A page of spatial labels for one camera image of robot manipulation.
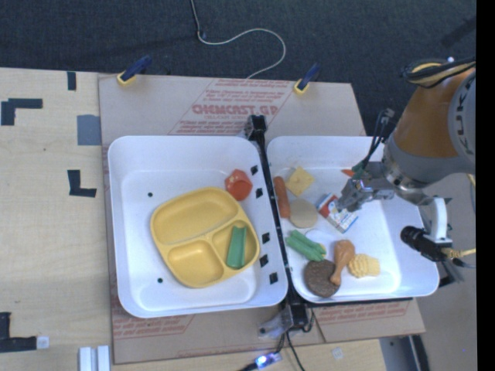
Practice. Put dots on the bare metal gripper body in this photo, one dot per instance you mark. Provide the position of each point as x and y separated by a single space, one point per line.
381 186

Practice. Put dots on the brown burger patty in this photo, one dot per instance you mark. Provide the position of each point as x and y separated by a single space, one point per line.
318 280

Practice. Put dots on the green toy beans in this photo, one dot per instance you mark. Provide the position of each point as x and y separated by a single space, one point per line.
305 246

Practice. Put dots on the brown cardboard board red print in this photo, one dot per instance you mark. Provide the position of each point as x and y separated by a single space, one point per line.
154 106

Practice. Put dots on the white plastic tray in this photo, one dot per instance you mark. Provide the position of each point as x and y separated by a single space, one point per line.
386 242
181 160

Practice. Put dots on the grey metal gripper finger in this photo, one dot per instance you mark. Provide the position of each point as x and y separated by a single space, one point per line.
367 201
352 191

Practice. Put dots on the black cylinder on white bracket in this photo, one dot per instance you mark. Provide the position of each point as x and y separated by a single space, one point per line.
421 240

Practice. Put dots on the yellow ridged toy corn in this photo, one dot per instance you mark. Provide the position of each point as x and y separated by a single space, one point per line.
363 266

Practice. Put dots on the yellow cheese slice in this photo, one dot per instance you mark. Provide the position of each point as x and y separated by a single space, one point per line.
299 181

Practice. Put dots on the green toy celery stick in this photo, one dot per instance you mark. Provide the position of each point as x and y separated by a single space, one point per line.
236 247

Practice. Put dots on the white red blue carton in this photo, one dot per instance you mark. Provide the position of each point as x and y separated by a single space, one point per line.
342 220

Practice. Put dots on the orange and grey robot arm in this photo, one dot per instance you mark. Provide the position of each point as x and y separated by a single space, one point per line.
429 126

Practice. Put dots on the orange toy sausage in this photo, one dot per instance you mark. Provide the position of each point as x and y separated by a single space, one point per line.
282 197

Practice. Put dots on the yellow divided plate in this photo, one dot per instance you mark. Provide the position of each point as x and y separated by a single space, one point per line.
193 218

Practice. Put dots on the brown toy chicken drumstick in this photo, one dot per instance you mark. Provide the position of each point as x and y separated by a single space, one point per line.
343 253

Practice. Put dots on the white block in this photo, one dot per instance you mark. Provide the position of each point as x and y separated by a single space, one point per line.
86 358
103 358

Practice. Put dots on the small orange wedge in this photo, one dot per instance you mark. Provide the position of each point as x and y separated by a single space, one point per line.
347 172

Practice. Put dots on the tan round biscuit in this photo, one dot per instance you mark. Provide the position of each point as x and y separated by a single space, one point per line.
303 214

